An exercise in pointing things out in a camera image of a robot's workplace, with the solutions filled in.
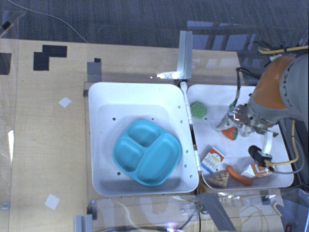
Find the strawberry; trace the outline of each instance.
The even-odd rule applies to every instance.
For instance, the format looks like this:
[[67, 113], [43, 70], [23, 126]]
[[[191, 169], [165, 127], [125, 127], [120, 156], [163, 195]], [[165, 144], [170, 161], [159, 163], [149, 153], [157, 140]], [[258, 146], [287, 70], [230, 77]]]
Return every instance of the strawberry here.
[[238, 128], [233, 126], [229, 129], [223, 130], [222, 133], [230, 140], [235, 140], [238, 135]]

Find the blue plate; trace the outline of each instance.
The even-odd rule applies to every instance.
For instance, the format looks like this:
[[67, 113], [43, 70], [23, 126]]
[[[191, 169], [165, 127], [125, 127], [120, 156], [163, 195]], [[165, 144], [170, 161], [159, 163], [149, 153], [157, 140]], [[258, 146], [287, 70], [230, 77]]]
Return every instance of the blue plate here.
[[112, 152], [116, 165], [139, 183], [161, 185], [176, 167], [182, 147], [168, 131], [148, 120], [133, 122]]

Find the green spiky ball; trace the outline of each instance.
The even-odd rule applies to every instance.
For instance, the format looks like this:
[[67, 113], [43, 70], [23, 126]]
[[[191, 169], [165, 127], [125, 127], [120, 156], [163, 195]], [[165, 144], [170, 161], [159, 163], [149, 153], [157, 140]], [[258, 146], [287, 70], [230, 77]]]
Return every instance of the green spiky ball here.
[[194, 102], [190, 106], [191, 114], [196, 118], [203, 118], [207, 114], [207, 108], [200, 102]]

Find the wooden table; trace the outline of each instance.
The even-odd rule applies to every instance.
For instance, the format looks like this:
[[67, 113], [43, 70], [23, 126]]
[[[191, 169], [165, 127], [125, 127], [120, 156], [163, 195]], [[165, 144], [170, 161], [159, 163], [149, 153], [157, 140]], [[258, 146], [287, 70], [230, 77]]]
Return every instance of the wooden table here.
[[[41, 52], [43, 44], [67, 46], [67, 57], [50, 58], [49, 71], [34, 71], [34, 52]], [[102, 74], [111, 80], [142, 77], [151, 81], [158, 73], [176, 70], [178, 49], [24, 40], [15, 41], [14, 45], [11, 50], [13, 56], [18, 55], [18, 72], [12, 71], [10, 75], [12, 80], [15, 78], [17, 89], [7, 91], [16, 97], [9, 232], [71, 232], [74, 216], [85, 215], [88, 205], [83, 97], [87, 62], [100, 58]], [[235, 52], [193, 51], [192, 76], [196, 80], [235, 84], [236, 67], [239, 62]], [[64, 97], [71, 100], [67, 107], [59, 104]], [[49, 194], [60, 199], [55, 210], [44, 205]], [[158, 214], [166, 212], [169, 199], [149, 197], [152, 210]], [[121, 206], [107, 206], [107, 211], [112, 209], [117, 214]], [[131, 219], [143, 223], [139, 218], [144, 208], [130, 204], [128, 207]], [[239, 218], [242, 208], [240, 205], [232, 218], [238, 228], [243, 226]], [[233, 207], [227, 209], [233, 213]], [[269, 231], [282, 229], [279, 216], [269, 211], [269, 207], [266, 215], [272, 220]], [[6, 231], [7, 219], [8, 216], [2, 216], [1, 231]], [[202, 219], [206, 219], [208, 228], [215, 228], [209, 217]], [[252, 219], [253, 224], [260, 222], [260, 215], [255, 214]], [[195, 218], [185, 231], [197, 228]]]

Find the sausage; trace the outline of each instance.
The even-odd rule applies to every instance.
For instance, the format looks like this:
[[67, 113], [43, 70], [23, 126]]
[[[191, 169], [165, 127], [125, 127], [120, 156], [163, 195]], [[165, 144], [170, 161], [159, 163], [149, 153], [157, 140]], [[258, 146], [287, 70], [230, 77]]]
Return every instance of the sausage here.
[[250, 178], [247, 178], [237, 173], [236, 170], [231, 165], [228, 165], [226, 167], [226, 171], [228, 171], [228, 173], [233, 179], [240, 182], [241, 184], [244, 184], [245, 186], [251, 186], [253, 183]]

